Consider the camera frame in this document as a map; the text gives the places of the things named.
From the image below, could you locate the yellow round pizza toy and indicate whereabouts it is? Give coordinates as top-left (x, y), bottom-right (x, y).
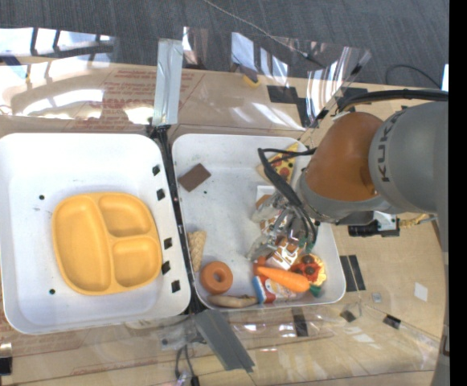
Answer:
top-left (289, 253), bottom-right (328, 287)

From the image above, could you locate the white and red packet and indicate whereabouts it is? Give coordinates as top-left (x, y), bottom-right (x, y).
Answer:
top-left (252, 275), bottom-right (305, 306)

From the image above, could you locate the orange divided plate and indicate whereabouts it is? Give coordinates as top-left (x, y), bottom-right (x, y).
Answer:
top-left (51, 192), bottom-right (163, 297)

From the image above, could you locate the brown square biscuit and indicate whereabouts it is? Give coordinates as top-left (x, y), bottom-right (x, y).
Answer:
top-left (177, 162), bottom-right (213, 193)

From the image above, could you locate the tan bread roll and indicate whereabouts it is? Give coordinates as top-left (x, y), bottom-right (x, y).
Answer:
top-left (207, 294), bottom-right (259, 310)

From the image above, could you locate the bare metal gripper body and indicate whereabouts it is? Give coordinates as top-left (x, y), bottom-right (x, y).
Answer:
top-left (272, 194), bottom-right (313, 253)

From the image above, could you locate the tan waffle cone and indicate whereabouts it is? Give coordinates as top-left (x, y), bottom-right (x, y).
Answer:
top-left (186, 230), bottom-right (208, 273)

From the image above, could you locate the black cylinder on white bracket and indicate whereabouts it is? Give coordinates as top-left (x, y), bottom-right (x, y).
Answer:
top-left (347, 211), bottom-right (401, 239)

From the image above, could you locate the orange carrot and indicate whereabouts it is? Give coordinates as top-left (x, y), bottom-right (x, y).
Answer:
top-left (256, 265), bottom-right (323, 298)

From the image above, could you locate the yellow pizza slice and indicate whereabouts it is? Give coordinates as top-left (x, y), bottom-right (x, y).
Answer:
top-left (256, 142), bottom-right (301, 185)

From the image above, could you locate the white plastic tray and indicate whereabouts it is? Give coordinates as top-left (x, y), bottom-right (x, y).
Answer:
top-left (0, 132), bottom-right (192, 335)
top-left (170, 133), bottom-right (347, 310)

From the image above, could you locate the white and brown carton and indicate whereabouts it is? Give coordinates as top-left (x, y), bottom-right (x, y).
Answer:
top-left (263, 242), bottom-right (303, 272)

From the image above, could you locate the small white carton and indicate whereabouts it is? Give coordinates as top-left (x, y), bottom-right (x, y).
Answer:
top-left (255, 185), bottom-right (277, 211)

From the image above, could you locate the brown cardboard board red print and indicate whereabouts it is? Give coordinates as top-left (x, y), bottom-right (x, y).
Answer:
top-left (0, 60), bottom-right (448, 386)

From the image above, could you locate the orange doughnut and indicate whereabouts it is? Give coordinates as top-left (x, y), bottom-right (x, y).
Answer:
top-left (199, 261), bottom-right (235, 296)

